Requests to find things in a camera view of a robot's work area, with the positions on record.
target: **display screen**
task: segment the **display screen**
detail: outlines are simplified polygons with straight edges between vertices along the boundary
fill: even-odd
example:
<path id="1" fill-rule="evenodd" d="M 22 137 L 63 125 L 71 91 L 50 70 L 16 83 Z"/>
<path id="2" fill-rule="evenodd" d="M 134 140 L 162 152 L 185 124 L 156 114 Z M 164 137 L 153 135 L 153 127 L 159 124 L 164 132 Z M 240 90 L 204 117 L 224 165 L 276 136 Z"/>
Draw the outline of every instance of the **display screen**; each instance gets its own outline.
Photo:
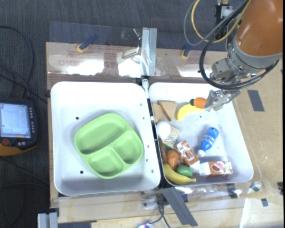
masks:
<path id="1" fill-rule="evenodd" d="M 0 135 L 31 138 L 27 105 L 0 103 Z"/>

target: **dark floor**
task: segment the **dark floor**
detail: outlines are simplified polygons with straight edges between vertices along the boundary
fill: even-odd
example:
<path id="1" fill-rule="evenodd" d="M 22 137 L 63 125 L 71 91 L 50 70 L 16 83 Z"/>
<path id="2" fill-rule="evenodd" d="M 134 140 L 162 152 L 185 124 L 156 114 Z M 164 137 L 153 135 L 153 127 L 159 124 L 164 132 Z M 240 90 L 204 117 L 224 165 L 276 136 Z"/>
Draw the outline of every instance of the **dark floor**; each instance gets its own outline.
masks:
<path id="1" fill-rule="evenodd" d="M 196 12 L 200 32 L 213 28 L 216 0 L 203 0 Z M 229 0 L 237 7 L 243 0 Z M 28 81 L 39 120 L 37 148 L 0 158 L 0 228 L 35 228 L 38 213 L 49 212 L 48 122 L 46 104 L 46 42 L 52 21 L 113 27 L 153 27 L 182 34 L 183 20 L 193 0 L 0 0 L 0 26 L 23 32 L 33 47 Z M 213 49 L 224 50 L 224 43 Z M 23 78 L 29 76 L 31 52 L 15 30 L 0 28 L 0 62 Z M 20 98 L 22 87 L 7 80 L 0 66 L 0 97 Z M 14 80 L 23 85 L 17 76 Z"/>

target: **green plate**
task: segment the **green plate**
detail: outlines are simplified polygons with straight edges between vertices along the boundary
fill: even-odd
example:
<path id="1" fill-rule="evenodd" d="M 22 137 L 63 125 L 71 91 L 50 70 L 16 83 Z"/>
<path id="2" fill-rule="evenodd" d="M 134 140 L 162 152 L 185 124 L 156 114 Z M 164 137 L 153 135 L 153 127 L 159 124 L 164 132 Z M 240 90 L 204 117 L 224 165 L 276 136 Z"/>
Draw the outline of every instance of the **green plate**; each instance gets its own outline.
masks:
<path id="1" fill-rule="evenodd" d="M 119 115 L 104 114 L 78 130 L 75 147 L 99 177 L 114 178 L 136 164 L 143 144 L 135 130 Z"/>

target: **banana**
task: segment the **banana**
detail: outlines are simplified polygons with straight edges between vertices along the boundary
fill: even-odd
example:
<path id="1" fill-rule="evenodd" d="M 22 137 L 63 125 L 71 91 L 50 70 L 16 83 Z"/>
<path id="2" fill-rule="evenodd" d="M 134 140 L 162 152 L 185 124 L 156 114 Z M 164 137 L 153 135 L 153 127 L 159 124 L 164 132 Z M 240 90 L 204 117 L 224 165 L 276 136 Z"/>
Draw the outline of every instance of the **banana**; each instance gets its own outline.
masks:
<path id="1" fill-rule="evenodd" d="M 176 119 L 178 121 L 181 121 L 182 119 L 184 119 L 184 117 L 187 114 L 193 113 L 193 112 L 204 112 L 204 109 L 197 108 L 191 104 L 186 104 L 178 110 L 178 112 L 176 113 Z"/>
<path id="2" fill-rule="evenodd" d="M 192 179 L 175 172 L 168 163 L 163 164 L 163 172 L 169 181 L 178 185 L 185 185 L 190 182 L 196 182 L 196 178 Z"/>

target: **toy bottle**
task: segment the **toy bottle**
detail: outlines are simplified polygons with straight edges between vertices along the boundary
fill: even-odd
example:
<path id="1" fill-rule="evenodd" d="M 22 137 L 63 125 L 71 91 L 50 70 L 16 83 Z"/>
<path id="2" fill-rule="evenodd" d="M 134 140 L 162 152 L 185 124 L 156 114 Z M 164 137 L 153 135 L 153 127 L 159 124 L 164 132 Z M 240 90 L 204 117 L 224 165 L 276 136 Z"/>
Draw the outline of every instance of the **toy bottle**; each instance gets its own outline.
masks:
<path id="1" fill-rule="evenodd" d="M 206 134 L 200 142 L 200 149 L 198 150 L 199 158 L 205 156 L 205 152 L 213 146 L 218 135 L 219 131 L 215 127 L 211 127 L 207 130 Z"/>

